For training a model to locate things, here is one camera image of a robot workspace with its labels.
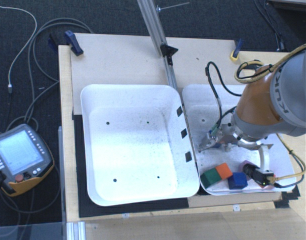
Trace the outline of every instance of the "black floor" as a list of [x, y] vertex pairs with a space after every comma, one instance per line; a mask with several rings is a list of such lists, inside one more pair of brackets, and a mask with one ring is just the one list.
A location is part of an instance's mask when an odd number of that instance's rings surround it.
[[[155, 0], [161, 8], [185, 2], [190, 4], [161, 12], [160, 19], [167, 37], [222, 40], [242, 38], [244, 40], [242, 49], [245, 51], [277, 50], [275, 33], [256, 9], [254, 0]], [[260, 6], [264, 3], [265, 0], [259, 0]], [[0, 0], [0, 6], [21, 8], [31, 12], [36, 17], [39, 28], [52, 19], [69, 17], [84, 22], [99, 34], [148, 35], [136, 0]], [[266, 8], [286, 51], [306, 43], [306, 12], [276, 9], [271, 5]], [[33, 29], [32, 18], [24, 12], [0, 8], [0, 132], [4, 132], [7, 125], [15, 118], [24, 116], [32, 102], [27, 49], [12, 69], [11, 99], [8, 93], [8, 71]], [[66, 30], [85, 32], [78, 27], [54, 27], [41, 34], [36, 42], [37, 60], [55, 79], [59, 77], [58, 57], [49, 48], [48, 37], [52, 33], [59, 39], [59, 44], [66, 44], [63, 38]], [[31, 63], [37, 96], [53, 81], [38, 70], [33, 60]], [[58, 128], [61, 125], [58, 86], [43, 95], [36, 103], [33, 117], [38, 120], [38, 132], [49, 145], [58, 164]], [[58, 182], [54, 170], [36, 187], [33, 210], [42, 208], [52, 201], [58, 190]], [[31, 191], [14, 198], [21, 210], [29, 210], [31, 200]], [[61, 219], [61, 201], [58, 198], [50, 208], [32, 214], [28, 222], [47, 223], [58, 222]], [[27, 215], [22, 214], [20, 223], [26, 222]], [[9, 209], [0, 197], [0, 226], [17, 223], [18, 213]]]

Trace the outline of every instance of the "blue block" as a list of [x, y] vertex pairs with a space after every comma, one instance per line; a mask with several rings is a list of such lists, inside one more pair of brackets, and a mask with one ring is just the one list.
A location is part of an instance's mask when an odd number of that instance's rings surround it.
[[233, 172], [233, 175], [227, 178], [230, 190], [241, 190], [248, 185], [247, 176], [244, 172]]

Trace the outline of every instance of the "white cable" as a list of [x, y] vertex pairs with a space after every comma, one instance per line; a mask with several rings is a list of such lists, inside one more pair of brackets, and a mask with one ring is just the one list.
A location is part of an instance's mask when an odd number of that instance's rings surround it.
[[37, 31], [37, 28], [38, 28], [38, 23], [37, 23], [37, 19], [34, 17], [34, 15], [32, 13], [30, 13], [29, 11], [27, 10], [24, 10], [24, 9], [21, 9], [21, 8], [14, 8], [14, 7], [4, 7], [4, 6], [0, 6], [1, 9], [11, 9], [11, 10], [18, 10], [18, 11], [22, 11], [22, 12], [25, 12], [27, 14], [29, 14], [34, 22], [35, 22], [35, 29], [32, 33], [32, 35], [30, 36], [30, 38], [27, 40], [26, 44], [23, 46], [23, 48], [19, 51], [19, 53], [16, 55], [16, 57], [14, 58], [14, 60], [12, 61], [12, 64], [11, 66], [9, 67], [9, 70], [8, 70], [8, 92], [11, 94], [12, 93], [12, 83], [11, 83], [11, 71], [12, 71], [12, 68], [13, 68], [13, 65], [15, 63], [15, 61], [18, 59], [18, 57], [21, 55], [21, 53], [23, 52], [23, 50], [27, 47], [27, 45], [29, 44], [29, 42], [31, 41], [31, 39], [33, 38], [33, 36], [35, 35], [36, 31]]

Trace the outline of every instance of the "metal frame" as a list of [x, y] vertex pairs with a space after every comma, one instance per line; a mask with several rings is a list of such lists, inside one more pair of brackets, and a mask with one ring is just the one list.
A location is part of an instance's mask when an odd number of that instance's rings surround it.
[[[168, 43], [160, 22], [157, 7], [153, 0], [137, 0], [137, 3], [144, 18], [148, 33], [151, 36], [154, 48], [158, 56], [162, 56], [161, 45], [167, 45]], [[173, 65], [168, 62], [167, 56], [164, 56], [163, 59], [168, 85], [178, 90]]]

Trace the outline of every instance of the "white tray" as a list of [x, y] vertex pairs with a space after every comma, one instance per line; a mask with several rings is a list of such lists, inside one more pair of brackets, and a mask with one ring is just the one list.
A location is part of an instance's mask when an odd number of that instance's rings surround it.
[[[239, 97], [229, 94], [221, 85], [214, 86], [222, 103], [223, 113], [230, 108], [236, 106]], [[241, 94], [245, 85], [227, 85], [227, 87], [238, 94]], [[186, 112], [187, 122], [189, 125], [190, 135], [195, 150], [196, 163], [199, 173], [202, 175], [205, 171], [212, 169], [222, 163], [227, 163], [232, 172], [237, 172], [239, 165], [248, 160], [251, 163], [260, 166], [260, 155], [258, 151], [250, 151], [242, 147], [233, 147], [230, 152], [226, 152], [224, 148], [209, 148], [202, 152], [198, 152], [198, 146], [203, 137], [211, 129], [214, 123], [219, 119], [219, 108], [211, 87], [206, 84], [191, 84], [184, 88], [182, 92], [184, 108]], [[227, 115], [222, 124], [227, 124], [231, 119], [231, 114]], [[290, 160], [290, 156], [275, 134], [269, 135], [264, 144], [273, 144], [269, 150], [269, 166], [276, 176], [284, 176], [294, 174], [294, 169]], [[289, 185], [296, 182], [296, 178], [288, 178], [279, 181], [281, 185]], [[216, 184], [209, 186], [206, 192], [212, 195], [228, 195], [237, 193], [256, 193], [256, 192], [278, 192], [290, 191], [294, 186], [287, 188], [276, 188], [267, 186], [261, 188], [253, 179], [248, 181], [248, 186], [235, 190], [229, 189], [227, 180], [222, 180]]]
[[87, 191], [100, 206], [184, 198], [200, 186], [180, 95], [167, 85], [81, 92]]

